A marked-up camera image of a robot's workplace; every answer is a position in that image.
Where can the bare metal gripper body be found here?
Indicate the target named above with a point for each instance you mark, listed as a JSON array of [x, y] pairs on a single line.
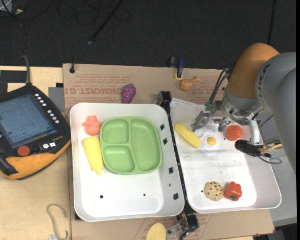
[[236, 116]]

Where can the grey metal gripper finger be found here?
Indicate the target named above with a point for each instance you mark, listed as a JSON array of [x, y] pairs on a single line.
[[201, 121], [224, 126]]

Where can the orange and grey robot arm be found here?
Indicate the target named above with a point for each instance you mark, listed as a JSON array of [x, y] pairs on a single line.
[[272, 84]]

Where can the red tomato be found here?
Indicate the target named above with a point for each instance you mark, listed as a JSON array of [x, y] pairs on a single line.
[[234, 133]]

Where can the yellow corn cob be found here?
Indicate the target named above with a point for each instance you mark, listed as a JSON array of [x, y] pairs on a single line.
[[188, 135]]

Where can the white and yellow fried egg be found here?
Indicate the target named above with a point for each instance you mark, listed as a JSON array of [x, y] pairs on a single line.
[[211, 141]]

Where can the brown chicken drumstick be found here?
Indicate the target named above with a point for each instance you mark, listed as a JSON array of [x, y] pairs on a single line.
[[187, 84]]

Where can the white plastic tray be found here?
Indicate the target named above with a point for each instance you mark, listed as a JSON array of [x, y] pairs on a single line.
[[227, 166], [130, 191]]

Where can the thin black and white rod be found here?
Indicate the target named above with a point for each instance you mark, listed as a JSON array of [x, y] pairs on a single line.
[[178, 156]]

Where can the brown cardboard board red print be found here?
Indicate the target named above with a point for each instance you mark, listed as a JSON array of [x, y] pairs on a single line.
[[150, 84]]

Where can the green divided plate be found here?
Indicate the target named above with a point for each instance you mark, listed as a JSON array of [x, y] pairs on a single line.
[[140, 144]]

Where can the orange bell pepper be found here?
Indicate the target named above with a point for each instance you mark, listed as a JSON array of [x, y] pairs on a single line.
[[233, 191]]

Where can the tan chocolate chip biscuit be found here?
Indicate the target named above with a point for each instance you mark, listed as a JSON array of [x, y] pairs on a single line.
[[213, 191]]

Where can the purple grapes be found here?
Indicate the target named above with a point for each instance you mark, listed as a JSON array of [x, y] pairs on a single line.
[[129, 94]]

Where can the salmon pink toy figure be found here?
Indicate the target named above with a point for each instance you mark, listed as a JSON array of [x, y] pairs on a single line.
[[92, 126]]

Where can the yellow squeeze bottle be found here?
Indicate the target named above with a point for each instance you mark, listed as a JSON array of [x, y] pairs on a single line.
[[93, 152]]

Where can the pale yellow oval toy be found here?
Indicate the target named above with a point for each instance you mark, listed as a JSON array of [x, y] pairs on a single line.
[[156, 232]]

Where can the black cylinder on white bracket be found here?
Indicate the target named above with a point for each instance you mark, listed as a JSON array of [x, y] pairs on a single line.
[[247, 147]]

